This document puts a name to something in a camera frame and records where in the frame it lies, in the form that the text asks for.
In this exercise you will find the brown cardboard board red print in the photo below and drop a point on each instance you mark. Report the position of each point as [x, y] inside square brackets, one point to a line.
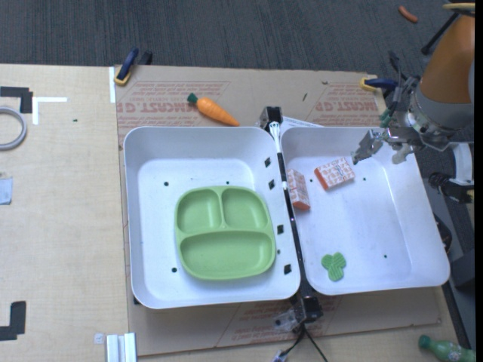
[211, 330]

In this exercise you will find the white paper sheet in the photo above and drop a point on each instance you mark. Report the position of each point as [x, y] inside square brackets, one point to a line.
[300, 122]

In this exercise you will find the green plastic bottle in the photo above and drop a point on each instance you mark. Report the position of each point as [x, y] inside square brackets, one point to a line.
[449, 351]

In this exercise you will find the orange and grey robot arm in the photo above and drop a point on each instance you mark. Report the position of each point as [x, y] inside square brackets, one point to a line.
[449, 66]

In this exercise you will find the orange carrot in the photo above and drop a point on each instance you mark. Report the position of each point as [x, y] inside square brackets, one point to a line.
[215, 111]

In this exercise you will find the thin black and white rod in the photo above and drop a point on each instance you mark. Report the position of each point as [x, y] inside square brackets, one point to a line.
[293, 221]

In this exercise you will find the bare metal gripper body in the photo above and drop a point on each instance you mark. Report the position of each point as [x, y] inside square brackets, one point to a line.
[424, 136]

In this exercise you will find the black cylinder on white bracket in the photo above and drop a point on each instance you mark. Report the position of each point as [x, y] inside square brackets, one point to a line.
[462, 164]

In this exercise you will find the white plastic tray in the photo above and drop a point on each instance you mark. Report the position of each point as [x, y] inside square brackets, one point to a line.
[377, 232]
[158, 240]

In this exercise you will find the orange and white carton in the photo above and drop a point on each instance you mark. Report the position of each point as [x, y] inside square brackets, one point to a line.
[335, 173]
[298, 189]

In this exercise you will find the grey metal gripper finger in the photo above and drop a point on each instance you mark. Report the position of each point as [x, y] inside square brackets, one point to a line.
[370, 143]

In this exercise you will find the orange sausage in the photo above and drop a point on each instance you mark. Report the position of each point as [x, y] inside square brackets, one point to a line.
[408, 14]

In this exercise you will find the green clover-shaped biscuit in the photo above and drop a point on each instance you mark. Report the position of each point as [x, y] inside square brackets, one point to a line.
[334, 266]

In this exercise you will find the green divided plate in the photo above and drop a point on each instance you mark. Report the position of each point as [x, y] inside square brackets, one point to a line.
[226, 247]

